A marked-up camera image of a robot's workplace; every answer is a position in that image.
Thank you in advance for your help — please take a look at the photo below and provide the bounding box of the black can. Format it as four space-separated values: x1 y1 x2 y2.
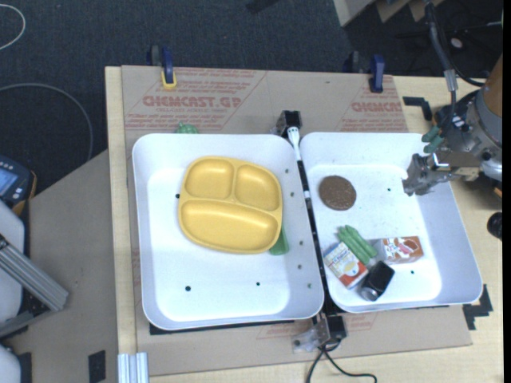
359 260 396 302

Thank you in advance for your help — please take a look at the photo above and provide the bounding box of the orange and white carton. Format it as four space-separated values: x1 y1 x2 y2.
374 235 425 266

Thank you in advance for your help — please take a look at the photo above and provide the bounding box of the white plastic tray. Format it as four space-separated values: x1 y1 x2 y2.
298 131 484 314
131 132 325 331

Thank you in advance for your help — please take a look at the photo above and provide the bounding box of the white red yellow carton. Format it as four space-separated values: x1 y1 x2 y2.
322 241 369 290

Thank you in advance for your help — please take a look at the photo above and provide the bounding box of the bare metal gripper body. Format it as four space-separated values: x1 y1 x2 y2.
433 102 503 184

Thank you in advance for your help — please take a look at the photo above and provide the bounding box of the green toy asparagus bundle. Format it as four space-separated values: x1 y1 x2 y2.
337 224 378 267

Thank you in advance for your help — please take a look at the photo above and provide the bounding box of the yellow divided plate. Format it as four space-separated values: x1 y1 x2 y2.
177 156 284 255

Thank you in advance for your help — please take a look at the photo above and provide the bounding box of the black block with thin wires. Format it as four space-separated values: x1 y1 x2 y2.
291 314 347 353
271 109 303 137

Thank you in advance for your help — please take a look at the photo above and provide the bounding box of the brown round biscuit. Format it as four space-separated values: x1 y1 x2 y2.
318 175 358 211

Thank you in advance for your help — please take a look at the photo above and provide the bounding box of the thin black and white rod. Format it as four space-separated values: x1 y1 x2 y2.
287 127 327 315

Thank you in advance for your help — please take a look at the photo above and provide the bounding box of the green toy vegetable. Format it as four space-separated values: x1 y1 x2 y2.
268 225 290 256

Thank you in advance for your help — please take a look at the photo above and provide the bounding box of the brown cardboard board red print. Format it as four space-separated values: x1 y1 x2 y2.
121 65 474 377

